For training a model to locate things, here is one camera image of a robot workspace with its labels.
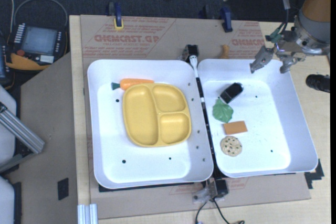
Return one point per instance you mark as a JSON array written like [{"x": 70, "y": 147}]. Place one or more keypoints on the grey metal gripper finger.
[
  {"x": 288, "y": 61},
  {"x": 262, "y": 59}
]

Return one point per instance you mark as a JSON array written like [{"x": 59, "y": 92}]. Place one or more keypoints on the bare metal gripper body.
[{"x": 294, "y": 44}]

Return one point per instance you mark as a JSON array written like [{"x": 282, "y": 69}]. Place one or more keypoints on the tan curved toy piece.
[{"x": 225, "y": 52}]

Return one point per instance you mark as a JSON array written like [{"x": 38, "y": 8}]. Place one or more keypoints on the small black box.
[{"x": 231, "y": 92}]

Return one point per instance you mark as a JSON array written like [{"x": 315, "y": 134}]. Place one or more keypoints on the white plastic tray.
[
  {"x": 267, "y": 123},
  {"x": 147, "y": 165}
]

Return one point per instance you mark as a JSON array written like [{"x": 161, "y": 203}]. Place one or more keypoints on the green lettuce leaf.
[{"x": 222, "y": 112}]

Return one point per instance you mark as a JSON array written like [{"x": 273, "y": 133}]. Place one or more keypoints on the thin black and white rod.
[{"x": 201, "y": 97}]

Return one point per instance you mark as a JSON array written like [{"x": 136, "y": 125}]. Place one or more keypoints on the orange cheese slice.
[{"x": 235, "y": 127}]

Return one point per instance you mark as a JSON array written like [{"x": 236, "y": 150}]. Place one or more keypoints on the tan chocolate chip biscuit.
[{"x": 230, "y": 146}]

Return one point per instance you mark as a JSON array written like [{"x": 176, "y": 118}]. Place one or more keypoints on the brown cardboard board red print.
[{"x": 147, "y": 39}]

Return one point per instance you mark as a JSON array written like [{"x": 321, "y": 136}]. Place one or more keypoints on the orange carrot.
[{"x": 134, "y": 83}]

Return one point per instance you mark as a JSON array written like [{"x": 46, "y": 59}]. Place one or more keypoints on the yellow divided plate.
[{"x": 141, "y": 115}]

